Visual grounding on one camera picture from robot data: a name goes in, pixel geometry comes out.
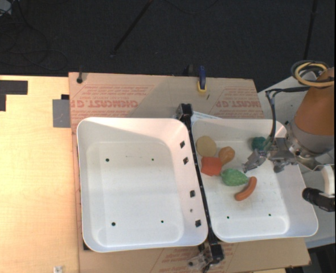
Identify thin black and white rod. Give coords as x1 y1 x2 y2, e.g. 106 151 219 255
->
184 115 218 247

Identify brown cardboard board red print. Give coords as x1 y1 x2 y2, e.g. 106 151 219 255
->
68 72 312 273

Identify white plastic tray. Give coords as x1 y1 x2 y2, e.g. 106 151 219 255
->
76 117 209 253
191 118 319 243

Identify tan round biscuit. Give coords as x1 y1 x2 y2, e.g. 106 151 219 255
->
195 135 218 158

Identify orange sausage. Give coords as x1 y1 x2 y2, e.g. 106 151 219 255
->
234 176 258 202

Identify black cylinder on white bracket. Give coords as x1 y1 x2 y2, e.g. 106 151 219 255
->
302 164 335 213

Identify dark green broccoli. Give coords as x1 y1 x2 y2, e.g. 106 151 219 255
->
251 136 269 152

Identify green grapes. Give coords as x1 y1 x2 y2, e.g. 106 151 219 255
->
220 168 249 187

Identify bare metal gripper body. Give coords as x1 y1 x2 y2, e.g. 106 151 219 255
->
266 137 314 166

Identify black block with thin wires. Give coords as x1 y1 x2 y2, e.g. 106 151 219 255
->
207 242 226 264
175 103 194 120

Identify white printed paper slip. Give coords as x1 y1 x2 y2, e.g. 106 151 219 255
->
192 111 223 121

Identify orange bread roll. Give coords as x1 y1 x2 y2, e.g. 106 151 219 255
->
218 146 236 166

